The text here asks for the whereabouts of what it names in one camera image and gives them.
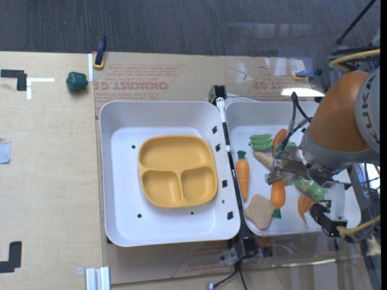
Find light green bottle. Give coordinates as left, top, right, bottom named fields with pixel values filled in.
left=293, top=177, right=328, bottom=202

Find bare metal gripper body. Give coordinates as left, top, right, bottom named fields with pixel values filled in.
left=273, top=145, right=334, bottom=183

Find beige corn cob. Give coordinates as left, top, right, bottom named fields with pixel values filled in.
left=253, top=150, right=276, bottom=170

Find white plastic tray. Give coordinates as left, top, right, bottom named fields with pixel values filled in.
left=99, top=100, right=242, bottom=248
left=225, top=101, right=362, bottom=238

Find brown cardboard board red print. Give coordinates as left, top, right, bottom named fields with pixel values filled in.
left=91, top=51, right=365, bottom=285

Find green pea pods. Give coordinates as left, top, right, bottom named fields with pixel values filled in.
left=249, top=133, right=274, bottom=152

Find green bell pepper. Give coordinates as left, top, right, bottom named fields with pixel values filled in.
left=65, top=71, right=89, bottom=92

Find yellow divided plate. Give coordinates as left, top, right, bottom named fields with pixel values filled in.
left=137, top=134, right=219, bottom=209

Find orange fruit slice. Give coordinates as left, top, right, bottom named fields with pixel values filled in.
left=297, top=194, right=317, bottom=222

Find beige bread slice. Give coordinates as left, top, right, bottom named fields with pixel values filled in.
left=244, top=193, right=276, bottom=231

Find black block with thin wires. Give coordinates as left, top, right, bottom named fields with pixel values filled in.
left=208, top=85, right=227, bottom=103
left=218, top=236, right=261, bottom=266

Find thin black and white rod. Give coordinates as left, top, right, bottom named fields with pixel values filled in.
left=215, top=97, right=252, bottom=242

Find orange carrot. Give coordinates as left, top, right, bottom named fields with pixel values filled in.
left=271, top=128, right=289, bottom=157
left=235, top=150, right=250, bottom=202
left=270, top=178, right=287, bottom=219

